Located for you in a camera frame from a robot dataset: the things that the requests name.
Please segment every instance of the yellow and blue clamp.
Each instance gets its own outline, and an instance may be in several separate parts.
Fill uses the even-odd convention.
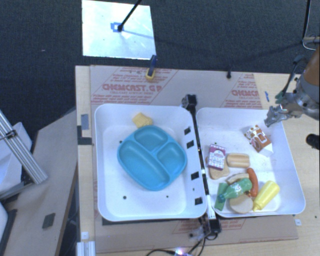
[[[156,55],[152,55],[151,60],[150,60],[150,67],[146,70],[145,73],[145,78],[148,80],[152,80],[155,77],[155,67],[156,67],[156,63],[157,63],[157,56]]]

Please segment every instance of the sausage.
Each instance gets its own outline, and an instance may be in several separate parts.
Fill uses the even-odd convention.
[[[257,175],[254,169],[252,168],[246,169],[246,172],[249,174],[249,180],[252,183],[252,188],[250,189],[250,196],[255,198],[259,191],[259,183],[258,183]]]

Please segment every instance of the white tray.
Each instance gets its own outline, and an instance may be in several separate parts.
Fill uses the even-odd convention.
[[[215,211],[225,218],[256,217],[267,215],[293,215],[305,209],[306,201],[295,168],[295,164],[287,142],[282,123],[276,123],[269,128],[264,119],[267,110],[234,109],[234,108],[202,108],[196,119],[199,129],[203,158],[209,152],[210,144],[216,143],[226,148],[226,153],[244,153],[250,157],[250,167],[256,172],[259,188],[272,180],[280,186],[279,194],[263,210],[246,214],[235,213],[228,204],[223,211]],[[244,133],[250,126],[259,125],[272,142],[273,154],[265,157],[256,152]],[[230,176],[244,173],[244,168],[229,168]],[[219,183],[225,182],[227,177],[217,180],[208,178],[208,186],[214,206]]]
[[[120,141],[137,129],[132,118],[139,112],[152,118],[153,124],[172,136],[187,155],[184,171],[160,191],[140,186],[117,160]],[[178,106],[104,104],[96,109],[94,123],[98,209],[105,219],[115,222],[190,219],[206,212],[197,141],[187,110]],[[187,148],[191,141],[194,146]]]

